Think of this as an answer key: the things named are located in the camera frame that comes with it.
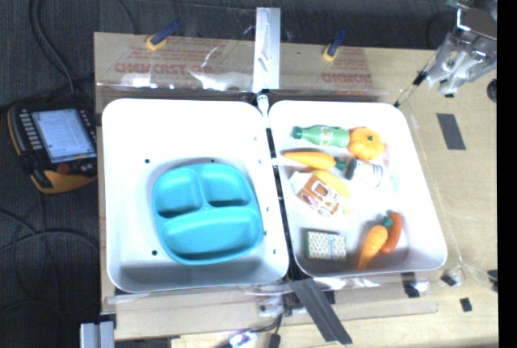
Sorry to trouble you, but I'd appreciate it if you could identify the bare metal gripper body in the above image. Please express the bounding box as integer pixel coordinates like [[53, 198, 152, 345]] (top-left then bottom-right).
[[455, 0, 498, 42]]

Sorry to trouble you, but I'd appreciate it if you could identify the orange pumpkin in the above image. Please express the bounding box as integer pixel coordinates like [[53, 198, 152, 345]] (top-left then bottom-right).
[[347, 127, 386, 162]]

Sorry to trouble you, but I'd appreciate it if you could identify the brown cardboard board, red print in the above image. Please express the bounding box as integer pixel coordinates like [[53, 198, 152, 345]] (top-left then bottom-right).
[[93, 31, 498, 348]]

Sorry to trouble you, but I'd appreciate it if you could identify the white can with dark lid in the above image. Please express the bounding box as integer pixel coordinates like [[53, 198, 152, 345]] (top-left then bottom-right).
[[344, 158, 385, 189]]

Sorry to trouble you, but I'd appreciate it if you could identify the green plastic bottle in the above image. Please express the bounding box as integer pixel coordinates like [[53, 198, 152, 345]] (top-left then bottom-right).
[[291, 124, 351, 149]]

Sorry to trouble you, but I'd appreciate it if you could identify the white plastic tray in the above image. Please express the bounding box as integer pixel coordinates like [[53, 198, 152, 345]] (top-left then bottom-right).
[[100, 97, 291, 294], [267, 99, 449, 279]]

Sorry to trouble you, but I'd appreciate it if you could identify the yellow banana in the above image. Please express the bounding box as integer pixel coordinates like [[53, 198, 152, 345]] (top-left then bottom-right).
[[312, 170, 352, 215]]

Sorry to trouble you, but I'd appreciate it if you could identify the long orange carrot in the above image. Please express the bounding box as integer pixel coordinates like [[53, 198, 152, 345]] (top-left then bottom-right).
[[282, 150, 348, 172]]

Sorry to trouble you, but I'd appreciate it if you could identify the red sausage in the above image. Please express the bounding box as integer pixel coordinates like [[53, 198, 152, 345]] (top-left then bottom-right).
[[379, 212, 404, 256]]

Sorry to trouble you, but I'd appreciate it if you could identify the orange and white carton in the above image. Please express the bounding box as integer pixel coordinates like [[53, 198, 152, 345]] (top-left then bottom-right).
[[289, 170, 345, 218]]

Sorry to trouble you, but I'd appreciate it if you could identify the short orange carrot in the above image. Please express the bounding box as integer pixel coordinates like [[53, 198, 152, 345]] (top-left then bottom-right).
[[356, 216, 395, 271]]

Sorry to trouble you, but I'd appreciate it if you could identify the green patterned carton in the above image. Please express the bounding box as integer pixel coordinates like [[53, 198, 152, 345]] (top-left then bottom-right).
[[304, 229, 348, 261]]

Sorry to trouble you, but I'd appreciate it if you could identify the blue divided plate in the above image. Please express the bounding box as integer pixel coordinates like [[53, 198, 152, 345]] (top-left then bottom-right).
[[151, 161, 265, 266]]

